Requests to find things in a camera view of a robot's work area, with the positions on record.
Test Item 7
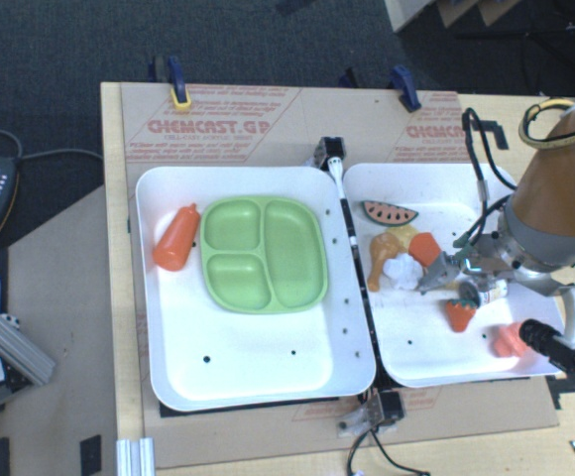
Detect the brown cardboard board, red print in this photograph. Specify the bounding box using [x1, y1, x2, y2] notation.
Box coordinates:
[120, 82, 561, 469]

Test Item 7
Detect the yellow toy food piece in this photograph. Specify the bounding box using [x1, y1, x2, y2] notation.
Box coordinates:
[391, 224, 421, 255]

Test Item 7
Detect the black cylinder on white bracket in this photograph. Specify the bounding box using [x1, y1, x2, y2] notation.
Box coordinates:
[517, 285, 575, 379]

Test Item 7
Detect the tan chicken drumstick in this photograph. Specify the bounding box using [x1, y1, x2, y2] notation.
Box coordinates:
[366, 231, 403, 294]

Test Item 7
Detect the red watermelon slice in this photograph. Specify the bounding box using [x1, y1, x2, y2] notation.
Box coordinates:
[359, 199, 420, 229]

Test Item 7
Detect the white plastic tray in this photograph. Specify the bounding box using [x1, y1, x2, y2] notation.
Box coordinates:
[135, 165, 378, 413]
[341, 162, 567, 389]

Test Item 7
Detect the small can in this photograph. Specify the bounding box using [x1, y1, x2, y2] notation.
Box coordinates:
[457, 278, 510, 310]

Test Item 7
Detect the orange cube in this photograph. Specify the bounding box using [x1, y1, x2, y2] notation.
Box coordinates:
[407, 232, 443, 269]

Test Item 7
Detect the orange plastic bottle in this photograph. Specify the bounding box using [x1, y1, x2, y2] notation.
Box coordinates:
[151, 202, 202, 273]

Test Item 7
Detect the red strawberry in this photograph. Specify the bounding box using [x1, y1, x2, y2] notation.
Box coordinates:
[444, 297, 479, 333]

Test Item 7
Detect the white toy cauliflower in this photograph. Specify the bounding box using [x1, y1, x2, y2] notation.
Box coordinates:
[382, 252, 425, 293]

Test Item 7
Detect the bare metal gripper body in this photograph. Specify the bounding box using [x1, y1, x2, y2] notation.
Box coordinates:
[458, 232, 562, 293]

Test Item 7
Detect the thin black and white rod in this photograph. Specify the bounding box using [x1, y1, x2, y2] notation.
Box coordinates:
[327, 157, 386, 392]

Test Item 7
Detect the green divided plate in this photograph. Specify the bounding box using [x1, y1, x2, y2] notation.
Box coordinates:
[198, 194, 330, 316]

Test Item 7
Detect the black block with thin wires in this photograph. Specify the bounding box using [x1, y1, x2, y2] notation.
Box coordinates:
[311, 136, 347, 171]
[336, 389, 406, 438]

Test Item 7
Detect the pink toy food piece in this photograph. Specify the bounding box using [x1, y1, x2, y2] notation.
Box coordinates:
[492, 321, 530, 359]

